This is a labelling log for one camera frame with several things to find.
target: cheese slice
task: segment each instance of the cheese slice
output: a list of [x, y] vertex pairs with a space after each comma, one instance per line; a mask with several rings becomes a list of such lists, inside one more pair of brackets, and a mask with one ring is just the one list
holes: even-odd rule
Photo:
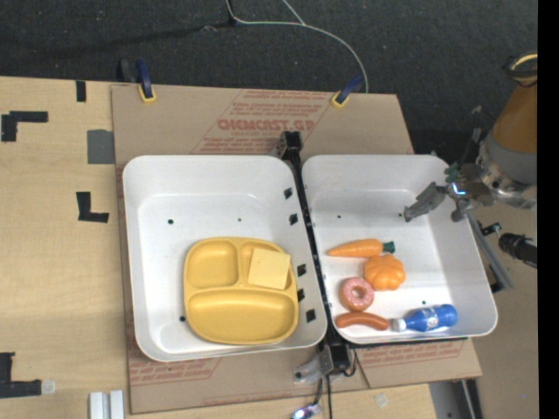
[[280, 251], [255, 248], [248, 269], [248, 284], [284, 290], [291, 256]]

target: pink donut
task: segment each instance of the pink donut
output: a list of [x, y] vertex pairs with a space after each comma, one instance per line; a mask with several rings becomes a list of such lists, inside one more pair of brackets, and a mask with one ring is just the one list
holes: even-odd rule
[[375, 299], [373, 287], [363, 278], [349, 278], [340, 285], [339, 297], [342, 305], [352, 312], [362, 312]]

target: blue bottle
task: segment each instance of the blue bottle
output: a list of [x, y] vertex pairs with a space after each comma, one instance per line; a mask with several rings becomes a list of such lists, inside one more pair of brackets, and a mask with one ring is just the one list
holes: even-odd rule
[[404, 318], [392, 320], [392, 328], [397, 332], [413, 329], [428, 332], [444, 326], [454, 326], [458, 321], [458, 313], [454, 306], [443, 304], [435, 307], [424, 307], [411, 312]]

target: orange object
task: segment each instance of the orange object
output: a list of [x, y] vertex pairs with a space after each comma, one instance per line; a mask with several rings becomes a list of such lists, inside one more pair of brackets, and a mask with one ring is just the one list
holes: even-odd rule
[[363, 277], [378, 291], [396, 290], [405, 280], [404, 265], [390, 254], [370, 258]]
[[361, 239], [335, 247], [328, 251], [328, 255], [343, 258], [371, 258], [380, 255], [383, 251], [393, 253], [394, 243], [383, 244], [378, 239]]
[[348, 278], [340, 284], [338, 296], [346, 309], [361, 312], [373, 304], [375, 291], [363, 278]]
[[363, 325], [372, 327], [377, 331], [385, 331], [388, 329], [389, 322], [387, 319], [379, 317], [374, 313], [350, 312], [338, 315], [335, 319], [335, 325], [340, 328], [353, 325]]

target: blue clamp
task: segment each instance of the blue clamp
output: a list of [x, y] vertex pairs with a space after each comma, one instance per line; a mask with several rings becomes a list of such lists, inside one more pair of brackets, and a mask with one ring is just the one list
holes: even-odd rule
[[331, 100], [332, 106], [336, 108], [344, 107], [349, 101], [349, 94], [359, 92], [363, 83], [363, 76], [356, 74]]
[[145, 65], [141, 60], [137, 59], [136, 68], [138, 69], [138, 75], [140, 78], [140, 85], [138, 87], [138, 90], [140, 91], [141, 100], [146, 103], [154, 102], [157, 99], [157, 95], [155, 94], [155, 90], [151, 86], [148, 66]]

